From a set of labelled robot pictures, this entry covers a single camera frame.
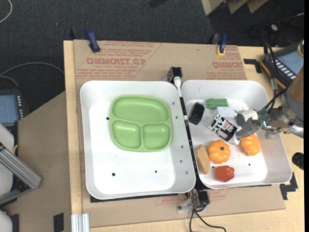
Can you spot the thin black and white rod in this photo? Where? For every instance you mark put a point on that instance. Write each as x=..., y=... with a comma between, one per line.
x=186, y=116

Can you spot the tan toy bread slice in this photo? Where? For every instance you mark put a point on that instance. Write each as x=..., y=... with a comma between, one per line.
x=202, y=159

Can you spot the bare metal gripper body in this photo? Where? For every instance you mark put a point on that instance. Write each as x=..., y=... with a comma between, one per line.
x=280, y=123

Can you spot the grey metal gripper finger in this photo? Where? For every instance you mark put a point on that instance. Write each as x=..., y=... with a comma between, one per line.
x=241, y=119
x=248, y=129

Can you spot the white box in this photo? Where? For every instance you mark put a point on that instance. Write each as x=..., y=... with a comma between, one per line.
x=224, y=112

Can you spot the green divided plate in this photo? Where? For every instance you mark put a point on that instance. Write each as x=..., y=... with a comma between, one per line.
x=141, y=122

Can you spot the cow print carton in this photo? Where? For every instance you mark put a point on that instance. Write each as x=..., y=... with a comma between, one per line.
x=220, y=126

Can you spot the orange toy pumpkin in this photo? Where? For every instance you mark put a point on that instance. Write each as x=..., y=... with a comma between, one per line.
x=218, y=151

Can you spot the brown cardboard board red print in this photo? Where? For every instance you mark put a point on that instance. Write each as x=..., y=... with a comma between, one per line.
x=149, y=57

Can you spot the black box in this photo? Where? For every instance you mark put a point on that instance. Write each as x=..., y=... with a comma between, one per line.
x=196, y=113

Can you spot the white plastic tray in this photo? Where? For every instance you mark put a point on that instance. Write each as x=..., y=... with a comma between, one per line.
x=135, y=173
x=241, y=173

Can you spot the green toy vegetable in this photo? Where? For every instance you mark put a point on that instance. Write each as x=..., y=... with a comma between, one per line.
x=216, y=103

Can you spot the red toy bell pepper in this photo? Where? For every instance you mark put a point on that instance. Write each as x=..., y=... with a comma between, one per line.
x=225, y=173

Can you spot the orange toy bell pepper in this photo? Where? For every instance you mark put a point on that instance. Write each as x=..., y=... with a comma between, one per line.
x=251, y=145

